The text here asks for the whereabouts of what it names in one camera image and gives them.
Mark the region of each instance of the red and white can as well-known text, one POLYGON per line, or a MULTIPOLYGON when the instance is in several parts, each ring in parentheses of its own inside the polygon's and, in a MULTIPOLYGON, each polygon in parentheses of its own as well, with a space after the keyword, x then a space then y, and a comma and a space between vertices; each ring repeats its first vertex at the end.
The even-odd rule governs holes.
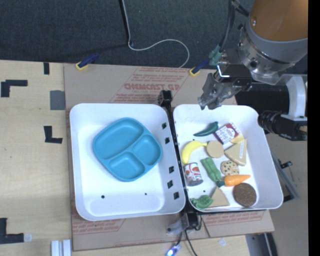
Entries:
POLYGON ((191 162, 184 166, 184 176, 188 186, 196 186, 204 182, 196 162, 191 162))

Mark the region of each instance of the cardboard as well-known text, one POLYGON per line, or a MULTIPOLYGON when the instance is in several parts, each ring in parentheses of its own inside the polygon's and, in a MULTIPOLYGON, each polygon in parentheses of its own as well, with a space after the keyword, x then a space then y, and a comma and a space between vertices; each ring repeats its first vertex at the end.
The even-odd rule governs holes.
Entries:
MULTIPOLYGON (((161 90, 170 90, 174 108, 180 104, 198 104, 202 87, 209 73, 203 69, 191 77, 186 68, 115 66, 91 64, 78 71, 74 64, 64 64, 64 86, 68 163, 70 177, 71 222, 73 250, 90 250, 132 245, 174 242, 177 235, 167 234, 166 226, 180 218, 180 214, 135 217, 115 220, 88 221, 82 219, 75 207, 73 164, 69 112, 80 103, 157 103, 161 90)), ((224 104, 237 104, 234 97, 224 104)), ((189 238, 207 239, 274 231, 268 210, 229 212, 202 216, 199 231, 191 231, 189 238)))

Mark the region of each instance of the teal connector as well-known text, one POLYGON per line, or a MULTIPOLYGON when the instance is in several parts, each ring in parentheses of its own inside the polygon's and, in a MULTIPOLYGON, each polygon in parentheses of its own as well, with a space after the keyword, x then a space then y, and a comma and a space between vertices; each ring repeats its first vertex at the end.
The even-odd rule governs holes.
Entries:
POLYGON ((217 66, 219 64, 222 52, 219 52, 220 46, 217 45, 212 52, 209 53, 209 65, 217 66))

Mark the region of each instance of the blue divided plate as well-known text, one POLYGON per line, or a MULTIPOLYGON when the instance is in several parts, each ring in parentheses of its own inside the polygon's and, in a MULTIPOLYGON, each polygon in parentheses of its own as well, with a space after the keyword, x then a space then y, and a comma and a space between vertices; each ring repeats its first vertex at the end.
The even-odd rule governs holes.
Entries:
POLYGON ((117 179, 132 182, 161 159, 157 139, 139 121, 125 117, 103 129, 93 140, 93 152, 117 179))

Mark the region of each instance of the yellow banana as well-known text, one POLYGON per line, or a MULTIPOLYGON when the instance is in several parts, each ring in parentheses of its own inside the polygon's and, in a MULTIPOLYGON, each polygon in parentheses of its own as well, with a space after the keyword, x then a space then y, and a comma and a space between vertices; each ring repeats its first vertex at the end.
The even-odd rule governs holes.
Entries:
POLYGON ((206 142, 200 142, 198 140, 192 140, 188 142, 181 151, 181 161, 184 165, 189 162, 191 153, 201 146, 207 146, 206 142))

